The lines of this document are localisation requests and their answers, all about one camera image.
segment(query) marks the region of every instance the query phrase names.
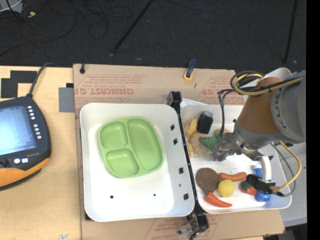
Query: black can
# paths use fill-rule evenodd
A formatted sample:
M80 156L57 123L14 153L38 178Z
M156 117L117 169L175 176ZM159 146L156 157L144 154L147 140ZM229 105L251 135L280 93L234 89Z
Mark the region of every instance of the black can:
M208 134L211 128L211 125L214 121L213 114L209 111L204 111L201 113L197 125L196 130L202 134Z

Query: blue object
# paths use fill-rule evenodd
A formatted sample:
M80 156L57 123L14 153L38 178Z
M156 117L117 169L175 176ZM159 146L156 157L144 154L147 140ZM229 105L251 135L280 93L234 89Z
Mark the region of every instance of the blue object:
M256 168L254 169L256 175L258 175L259 177L262 178L263 174L262 174L262 168ZM256 195L255 195L255 199L258 201L258 202L267 202L269 201L271 198L271 195L270 194L264 194L262 192L260 192L259 190L257 190L256 192Z

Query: cardboard box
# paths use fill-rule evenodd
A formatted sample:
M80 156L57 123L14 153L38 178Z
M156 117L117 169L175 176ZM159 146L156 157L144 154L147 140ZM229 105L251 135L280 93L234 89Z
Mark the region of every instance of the cardboard box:
M233 70L193 70L193 78L184 80L185 68L162 68L121 65L73 65L77 155L82 238L89 240L182 240L177 229L184 226L186 217L135 219L96 222L86 219L84 208L82 147L79 114L88 103L163 104L171 91L180 91L183 98L219 104L218 91L230 88ZM242 96L231 93L225 104L243 105ZM259 210L208 214L209 229L197 236L200 240L222 240L282 234L285 231L279 210Z

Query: black floor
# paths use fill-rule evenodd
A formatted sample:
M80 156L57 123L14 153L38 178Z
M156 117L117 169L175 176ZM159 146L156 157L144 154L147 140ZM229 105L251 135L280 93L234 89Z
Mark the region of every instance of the black floor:
M0 12L0 65L74 63L255 70L306 70L307 0L23 0Z

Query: white cable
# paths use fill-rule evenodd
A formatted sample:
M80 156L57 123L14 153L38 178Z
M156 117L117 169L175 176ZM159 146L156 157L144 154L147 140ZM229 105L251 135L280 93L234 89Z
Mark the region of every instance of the white cable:
M13 7L16 7L19 3L21 3L23 0L19 0L18 2L16 2L14 5L10 5L10 4L8 4L8 6L10 6L11 7L11 9L13 8ZM8 7L8 8L4 8L4 9L1 9L0 10L0 13L1 12L4 12L4 11L6 11L6 10L10 10L10 7Z

